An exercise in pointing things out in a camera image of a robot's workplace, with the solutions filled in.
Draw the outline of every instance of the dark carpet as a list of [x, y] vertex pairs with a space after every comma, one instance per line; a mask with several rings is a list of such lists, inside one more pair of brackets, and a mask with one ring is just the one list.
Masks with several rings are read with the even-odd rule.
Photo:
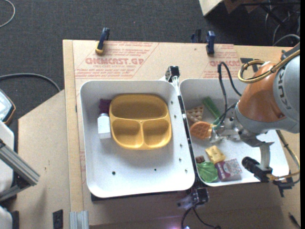
[[[0, 28], [0, 76], [37, 73], [51, 78], [61, 89], [64, 88], [62, 40], [98, 40], [103, 27], [110, 28], [112, 41], [191, 42], [191, 35], [202, 29], [214, 31], [216, 43], [258, 46], [273, 45], [277, 27], [270, 18], [265, 23], [266, 12], [262, 8], [248, 13], [241, 6], [228, 14], [220, 3], [204, 17], [198, 0], [10, 1], [16, 14], [9, 24]], [[274, 9], [281, 20], [291, 15], [293, 25], [286, 34], [299, 33], [296, 28], [299, 9], [295, 5]], [[12, 13], [12, 6], [0, 0], [0, 25]], [[281, 34], [277, 31], [273, 41]], [[286, 40], [282, 46], [293, 43], [292, 39]], [[34, 77], [2, 79], [0, 89], [15, 103], [15, 119], [57, 93], [48, 81]]]

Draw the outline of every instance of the blue clamp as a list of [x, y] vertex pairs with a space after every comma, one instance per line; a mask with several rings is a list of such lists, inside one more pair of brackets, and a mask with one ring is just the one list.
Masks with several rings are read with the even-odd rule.
[[209, 31], [206, 35], [206, 42], [208, 43], [206, 46], [206, 52], [208, 54], [214, 54], [215, 37], [214, 31]]
[[102, 34], [101, 34], [101, 38], [100, 38], [100, 41], [96, 44], [96, 48], [95, 48], [95, 52], [97, 54], [102, 54], [104, 49], [104, 41], [105, 40], [108, 40], [109, 38], [109, 32], [110, 32], [110, 29], [109, 28], [106, 28], [104, 27], [103, 31], [102, 31]]
[[192, 43], [203, 43], [201, 40], [201, 30], [198, 29], [195, 31], [195, 33], [191, 36], [191, 42]]

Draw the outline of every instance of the small white bottle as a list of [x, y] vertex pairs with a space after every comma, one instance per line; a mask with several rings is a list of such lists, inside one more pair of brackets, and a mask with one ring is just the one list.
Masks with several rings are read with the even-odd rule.
[[97, 119], [97, 127], [100, 139], [111, 138], [110, 118], [108, 114], [100, 114]]

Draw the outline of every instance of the purple package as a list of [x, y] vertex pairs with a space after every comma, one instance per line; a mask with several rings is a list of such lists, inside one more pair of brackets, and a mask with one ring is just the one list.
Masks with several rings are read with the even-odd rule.
[[218, 177], [221, 181], [241, 180], [242, 169], [237, 159], [225, 160], [215, 164]]
[[109, 114], [111, 100], [101, 99], [100, 100], [100, 114]]

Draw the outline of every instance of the yellow plate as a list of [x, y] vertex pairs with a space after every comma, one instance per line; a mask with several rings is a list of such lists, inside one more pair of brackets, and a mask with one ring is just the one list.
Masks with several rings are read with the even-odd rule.
[[156, 149], [172, 137], [171, 119], [165, 101], [153, 94], [121, 94], [110, 104], [111, 133], [127, 149]]

